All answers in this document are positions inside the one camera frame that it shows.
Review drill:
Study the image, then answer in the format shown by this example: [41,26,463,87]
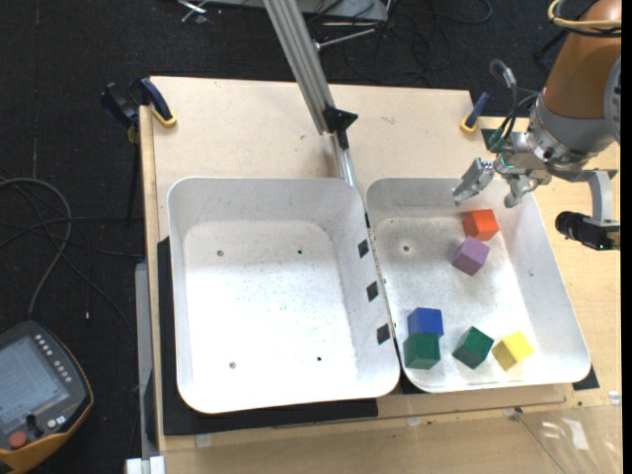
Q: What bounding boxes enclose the purple cube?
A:
[450,235,492,277]

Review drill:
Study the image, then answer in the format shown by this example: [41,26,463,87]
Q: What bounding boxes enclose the yellow cube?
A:
[491,330,536,372]

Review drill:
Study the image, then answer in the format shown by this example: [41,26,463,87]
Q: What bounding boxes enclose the black cylinder on white bracket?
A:
[554,169,621,252]

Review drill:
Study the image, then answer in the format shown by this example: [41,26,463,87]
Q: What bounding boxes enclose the blue cube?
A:
[406,306,445,338]

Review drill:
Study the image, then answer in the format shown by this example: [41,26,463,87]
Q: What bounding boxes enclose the orange cube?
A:
[461,208,501,243]

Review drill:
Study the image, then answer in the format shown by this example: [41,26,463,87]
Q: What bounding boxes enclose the green cube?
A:
[450,325,496,370]
[402,332,442,371]

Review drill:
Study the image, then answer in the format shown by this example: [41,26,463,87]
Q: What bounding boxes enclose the pale wood board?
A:
[147,75,568,453]

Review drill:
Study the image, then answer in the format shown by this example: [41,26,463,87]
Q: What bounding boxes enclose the white plastic tray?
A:
[166,175,402,416]
[364,177,593,395]

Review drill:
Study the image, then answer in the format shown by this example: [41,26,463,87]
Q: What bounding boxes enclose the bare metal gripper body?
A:
[492,130,589,188]

